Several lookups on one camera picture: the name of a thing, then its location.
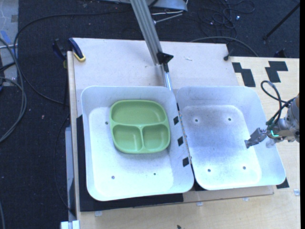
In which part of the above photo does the white plastic tray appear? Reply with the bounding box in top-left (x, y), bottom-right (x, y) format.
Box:
top-left (80, 85), bottom-right (195, 202)
top-left (176, 85), bottom-right (287, 191)

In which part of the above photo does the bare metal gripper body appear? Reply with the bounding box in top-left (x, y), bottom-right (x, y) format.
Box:
top-left (275, 116), bottom-right (300, 143)

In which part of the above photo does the pale flat board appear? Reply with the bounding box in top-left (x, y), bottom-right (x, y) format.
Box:
top-left (71, 37), bottom-right (275, 203)

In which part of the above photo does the thin black and white rod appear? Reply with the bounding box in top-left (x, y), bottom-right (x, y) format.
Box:
top-left (163, 72), bottom-right (193, 165)

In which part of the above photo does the green divided plate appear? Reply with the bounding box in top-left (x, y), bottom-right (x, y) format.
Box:
top-left (109, 99), bottom-right (172, 155)

